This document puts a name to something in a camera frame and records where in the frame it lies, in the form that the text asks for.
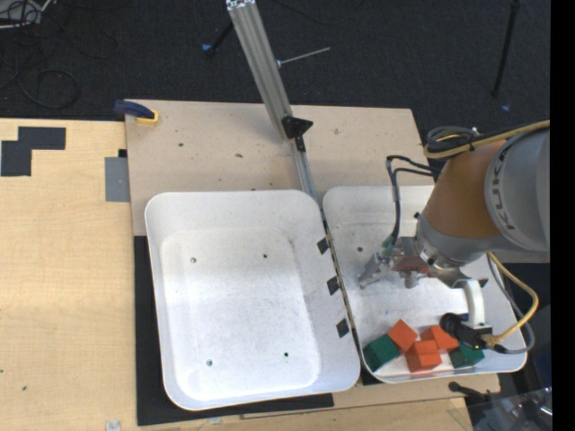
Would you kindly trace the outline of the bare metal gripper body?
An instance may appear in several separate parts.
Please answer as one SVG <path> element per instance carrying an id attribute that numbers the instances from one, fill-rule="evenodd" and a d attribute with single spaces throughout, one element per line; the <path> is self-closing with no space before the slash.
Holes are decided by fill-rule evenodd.
<path id="1" fill-rule="evenodd" d="M 434 248 L 427 240 L 400 237 L 390 258 L 390 268 L 403 279 L 403 272 L 421 273 L 423 278 L 435 278 L 447 287 L 463 287 L 467 276 L 462 272 L 463 263 L 450 259 Z"/>

